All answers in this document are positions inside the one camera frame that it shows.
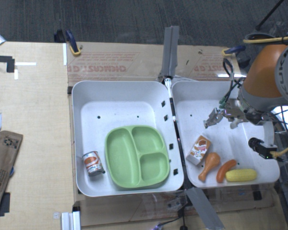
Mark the brown cardboard board red print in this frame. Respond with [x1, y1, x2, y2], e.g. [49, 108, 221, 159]
[67, 41, 282, 227]

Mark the brown paper bag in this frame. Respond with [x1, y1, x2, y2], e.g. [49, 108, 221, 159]
[0, 127, 24, 226]

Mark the yellow toy corn cob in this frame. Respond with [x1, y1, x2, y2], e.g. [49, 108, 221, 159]
[225, 168, 258, 183]

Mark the orange and silver can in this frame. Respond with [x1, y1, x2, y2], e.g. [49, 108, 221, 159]
[82, 150, 106, 177]

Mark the orange toy sausage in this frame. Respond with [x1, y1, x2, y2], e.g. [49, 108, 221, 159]
[216, 159, 238, 184]

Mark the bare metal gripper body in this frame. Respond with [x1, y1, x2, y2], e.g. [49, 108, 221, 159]
[223, 99, 264, 126]

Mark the black cylinder on white bracket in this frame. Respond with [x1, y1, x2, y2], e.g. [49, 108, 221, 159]
[248, 120, 278, 160]

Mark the white plastic tray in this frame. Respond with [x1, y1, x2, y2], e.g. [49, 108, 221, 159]
[171, 80, 281, 189]
[71, 80, 185, 198]

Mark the orange toy chicken drumstick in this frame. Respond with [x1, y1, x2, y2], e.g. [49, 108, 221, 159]
[198, 152, 221, 183]

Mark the green divided plate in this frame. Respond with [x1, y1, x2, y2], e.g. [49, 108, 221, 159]
[105, 125, 171, 190]

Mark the orange and white carton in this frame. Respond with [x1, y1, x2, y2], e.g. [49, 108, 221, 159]
[186, 135, 212, 166]

